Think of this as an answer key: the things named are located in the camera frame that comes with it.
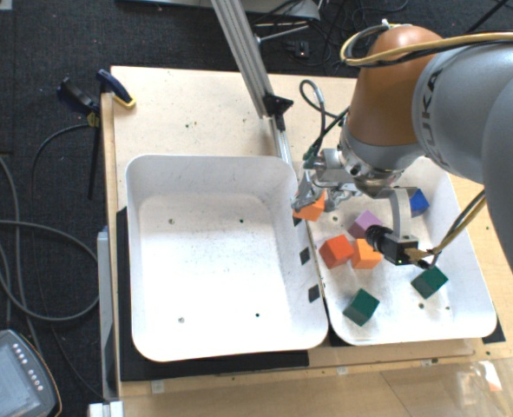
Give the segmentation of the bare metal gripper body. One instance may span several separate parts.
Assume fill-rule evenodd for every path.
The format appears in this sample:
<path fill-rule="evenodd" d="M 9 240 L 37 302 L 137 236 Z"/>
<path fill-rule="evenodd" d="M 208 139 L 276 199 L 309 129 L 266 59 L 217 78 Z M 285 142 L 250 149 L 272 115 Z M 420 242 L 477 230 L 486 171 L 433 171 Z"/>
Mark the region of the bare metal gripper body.
<path fill-rule="evenodd" d="M 406 148 L 322 149 L 310 155 L 314 181 L 341 190 L 352 184 L 370 197 L 390 188 L 406 169 Z"/>

